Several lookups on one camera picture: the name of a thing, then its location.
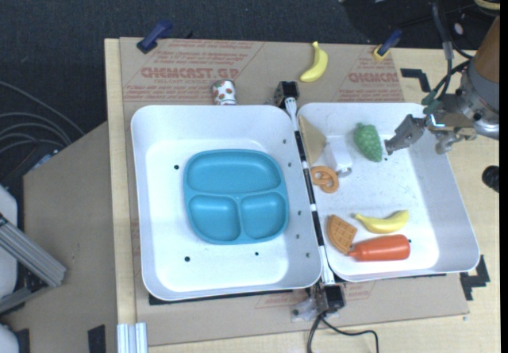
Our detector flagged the white can with red print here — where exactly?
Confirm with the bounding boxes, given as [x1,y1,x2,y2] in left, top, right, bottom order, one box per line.
[210,79,238,106]

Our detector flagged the tan bread wedge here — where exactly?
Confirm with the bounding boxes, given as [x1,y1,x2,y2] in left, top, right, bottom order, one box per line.
[298,114,329,167]

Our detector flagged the orange waffle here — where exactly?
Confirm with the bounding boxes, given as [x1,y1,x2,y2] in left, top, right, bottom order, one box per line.
[326,214,359,255]

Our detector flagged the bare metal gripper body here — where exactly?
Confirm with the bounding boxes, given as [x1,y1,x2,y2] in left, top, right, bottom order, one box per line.
[425,92,500,155]

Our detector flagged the white plastic tray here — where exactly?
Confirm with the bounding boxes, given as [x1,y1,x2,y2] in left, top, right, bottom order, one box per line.
[129,104,324,301]
[295,102,481,283]

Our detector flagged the orange bottle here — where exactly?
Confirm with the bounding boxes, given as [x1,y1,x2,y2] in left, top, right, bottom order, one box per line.
[348,234,412,263]

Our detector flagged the orange pretzel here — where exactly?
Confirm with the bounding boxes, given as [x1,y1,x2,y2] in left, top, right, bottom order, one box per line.
[310,165,341,194]

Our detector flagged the yellow banana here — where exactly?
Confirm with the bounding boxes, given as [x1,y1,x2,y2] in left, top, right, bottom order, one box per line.
[298,40,329,83]
[353,209,410,235]

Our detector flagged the thin black and white rod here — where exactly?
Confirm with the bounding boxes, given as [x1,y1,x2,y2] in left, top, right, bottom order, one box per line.
[284,96,337,286]

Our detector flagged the white small carton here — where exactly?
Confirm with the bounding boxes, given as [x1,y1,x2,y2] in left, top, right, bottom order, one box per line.
[321,135,354,178]

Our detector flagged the blue divided plate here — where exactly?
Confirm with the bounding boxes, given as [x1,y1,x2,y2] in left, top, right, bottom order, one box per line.
[183,148,291,246]

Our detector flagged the brown cardboard board red print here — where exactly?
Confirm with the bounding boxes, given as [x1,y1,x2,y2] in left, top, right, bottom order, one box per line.
[118,36,471,347]

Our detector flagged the green grapes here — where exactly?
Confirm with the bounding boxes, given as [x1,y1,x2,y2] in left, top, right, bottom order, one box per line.
[352,122,384,163]

